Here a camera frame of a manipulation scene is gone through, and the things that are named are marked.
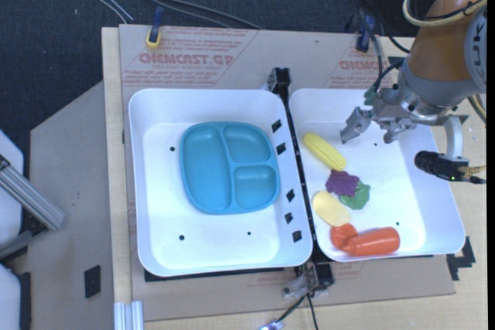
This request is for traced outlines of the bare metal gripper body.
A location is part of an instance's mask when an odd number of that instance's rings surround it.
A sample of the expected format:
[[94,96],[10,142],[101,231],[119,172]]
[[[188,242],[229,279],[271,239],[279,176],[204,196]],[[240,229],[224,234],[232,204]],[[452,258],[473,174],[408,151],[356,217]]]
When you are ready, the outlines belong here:
[[446,114],[446,109],[430,104],[409,87],[395,85],[378,91],[372,114],[385,131],[407,131],[419,124],[433,125]]

